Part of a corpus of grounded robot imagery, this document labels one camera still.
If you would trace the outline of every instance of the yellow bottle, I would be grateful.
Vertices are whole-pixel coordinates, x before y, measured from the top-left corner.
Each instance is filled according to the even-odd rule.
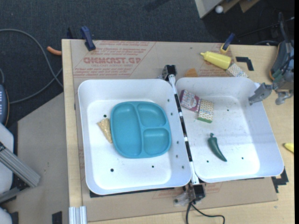
[[[207,51],[205,53],[201,52],[200,54],[204,57],[204,60],[206,60],[207,62],[210,62],[225,70],[229,67],[230,62],[232,60],[232,58],[230,58],[229,56],[211,51]]]

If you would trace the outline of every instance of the wooden table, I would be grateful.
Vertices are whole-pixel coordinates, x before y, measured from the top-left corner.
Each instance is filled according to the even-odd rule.
[[[265,82],[270,84],[269,69],[275,60],[277,48],[270,46],[248,46],[231,45],[234,56],[247,56],[254,64],[255,71],[250,74],[254,82]],[[81,194],[81,181],[78,158],[77,124],[74,111],[74,87],[71,62],[71,42],[62,40],[63,52],[63,74],[64,74],[64,99],[65,99],[65,122],[66,141],[68,154],[68,180],[69,199],[71,207],[83,205]],[[247,69],[245,63],[237,63],[244,70]],[[294,208],[294,154],[283,147],[286,142],[294,142],[294,99],[287,99],[283,105],[275,105],[277,94],[272,94],[263,101],[270,125],[272,127],[277,144],[285,164],[285,170],[289,182],[287,185],[279,186],[278,201],[268,203],[246,204],[240,206],[223,207],[204,210],[206,214],[222,214],[226,218],[226,223],[233,224],[291,224],[295,222]],[[108,220],[93,223],[119,223],[120,220]],[[185,223],[185,212],[171,214],[152,215],[144,217],[124,218],[122,223]],[[207,218],[191,211],[189,215],[190,223],[222,223],[220,218]]]

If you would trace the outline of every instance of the white tray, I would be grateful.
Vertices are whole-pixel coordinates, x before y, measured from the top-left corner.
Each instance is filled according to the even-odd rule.
[[[247,78],[182,78],[177,90],[188,90],[214,102],[211,124],[196,120],[196,113],[183,108],[196,175],[205,182],[279,175],[282,158],[261,102],[249,105],[255,83]],[[191,169],[178,110],[170,84],[160,79],[87,80],[78,89],[89,189],[99,195],[163,189],[186,185]],[[166,112],[172,144],[161,156],[124,158],[97,126],[112,108],[125,101],[148,101]],[[223,162],[209,149],[214,133],[227,159]]]

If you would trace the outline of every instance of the green chili pepper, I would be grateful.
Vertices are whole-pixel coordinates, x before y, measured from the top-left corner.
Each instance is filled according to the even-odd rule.
[[[222,152],[220,151],[219,147],[218,147],[218,143],[217,143],[217,138],[213,137],[213,133],[210,134],[210,138],[207,140],[209,147],[211,148],[212,152],[218,157],[220,158],[222,161],[227,162],[226,158],[224,157],[224,155],[222,154]]]

